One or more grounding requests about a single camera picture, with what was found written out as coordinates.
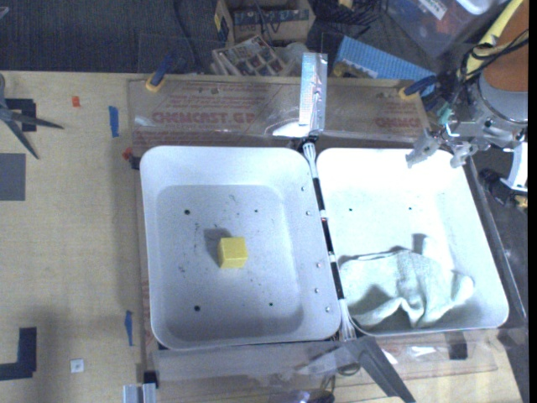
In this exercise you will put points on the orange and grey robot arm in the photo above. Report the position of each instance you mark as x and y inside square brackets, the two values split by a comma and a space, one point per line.
[507, 57]

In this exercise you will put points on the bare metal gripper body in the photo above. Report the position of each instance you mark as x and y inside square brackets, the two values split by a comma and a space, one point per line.
[482, 130]

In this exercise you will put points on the black cylinder on white bracket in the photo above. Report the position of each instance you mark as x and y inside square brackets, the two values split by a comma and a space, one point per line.
[518, 170]

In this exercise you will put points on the thin black and white rod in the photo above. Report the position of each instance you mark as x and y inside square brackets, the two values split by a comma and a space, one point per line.
[319, 200]

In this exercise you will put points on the yellow cube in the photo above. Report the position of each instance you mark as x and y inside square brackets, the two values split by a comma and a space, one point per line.
[232, 252]

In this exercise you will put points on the white crumpled towel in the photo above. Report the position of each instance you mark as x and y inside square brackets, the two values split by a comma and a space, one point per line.
[403, 288]

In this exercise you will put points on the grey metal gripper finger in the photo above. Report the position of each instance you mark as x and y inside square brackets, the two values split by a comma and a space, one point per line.
[459, 155]
[421, 149]

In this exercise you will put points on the white plastic tray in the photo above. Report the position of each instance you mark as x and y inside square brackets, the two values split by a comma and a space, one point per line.
[390, 208]
[235, 292]

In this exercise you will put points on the brown cardboard board red print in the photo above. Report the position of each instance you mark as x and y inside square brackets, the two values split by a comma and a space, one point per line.
[218, 118]

